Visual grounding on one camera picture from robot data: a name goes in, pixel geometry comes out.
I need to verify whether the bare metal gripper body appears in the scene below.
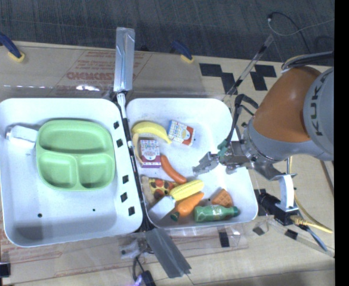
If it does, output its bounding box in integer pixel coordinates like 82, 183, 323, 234
218, 141, 257, 174

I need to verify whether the yellow corn cob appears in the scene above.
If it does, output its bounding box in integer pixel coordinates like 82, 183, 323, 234
168, 179, 205, 202

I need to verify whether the orange sausage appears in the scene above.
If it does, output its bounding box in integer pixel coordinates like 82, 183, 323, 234
159, 154, 188, 185

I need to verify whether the white plastic tray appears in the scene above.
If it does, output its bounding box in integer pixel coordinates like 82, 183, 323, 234
125, 97, 259, 231
0, 97, 144, 248

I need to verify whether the brown waffle biscuit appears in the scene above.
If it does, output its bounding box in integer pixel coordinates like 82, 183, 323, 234
211, 188, 234, 209

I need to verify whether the white blue orange carton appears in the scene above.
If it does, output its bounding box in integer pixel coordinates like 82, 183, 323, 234
166, 119, 196, 147

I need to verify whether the orange carrot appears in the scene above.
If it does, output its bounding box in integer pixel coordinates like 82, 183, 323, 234
169, 191, 206, 222

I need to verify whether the green bottle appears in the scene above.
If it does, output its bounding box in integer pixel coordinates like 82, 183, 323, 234
193, 204, 241, 223

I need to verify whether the pizza slice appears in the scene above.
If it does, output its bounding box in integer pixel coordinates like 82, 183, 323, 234
147, 175, 180, 203

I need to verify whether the pink and white carton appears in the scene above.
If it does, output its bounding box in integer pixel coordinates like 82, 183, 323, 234
138, 138, 162, 169

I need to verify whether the yellow banana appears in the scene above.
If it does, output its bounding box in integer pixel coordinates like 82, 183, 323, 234
130, 120, 173, 145
132, 132, 144, 166

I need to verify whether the green divided plate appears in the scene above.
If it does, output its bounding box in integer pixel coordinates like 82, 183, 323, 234
35, 119, 116, 191

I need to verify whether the brown cardboard board red print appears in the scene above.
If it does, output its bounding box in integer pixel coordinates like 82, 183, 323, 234
0, 40, 250, 286

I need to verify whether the black cylinder on white bracket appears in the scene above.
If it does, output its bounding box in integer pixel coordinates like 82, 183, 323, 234
257, 173, 300, 226

